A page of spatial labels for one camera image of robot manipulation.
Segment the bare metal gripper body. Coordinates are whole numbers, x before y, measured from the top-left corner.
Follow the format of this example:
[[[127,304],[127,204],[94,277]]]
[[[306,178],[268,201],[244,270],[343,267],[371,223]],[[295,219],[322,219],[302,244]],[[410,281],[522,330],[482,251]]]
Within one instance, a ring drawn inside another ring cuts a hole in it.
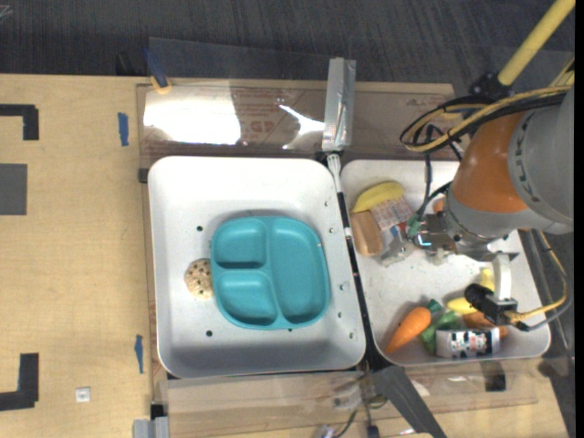
[[[477,262],[492,262],[497,256],[515,259],[517,251],[493,250],[490,245],[500,240],[473,233],[461,225],[449,212],[426,214],[415,232],[414,242],[431,256],[467,256]]]

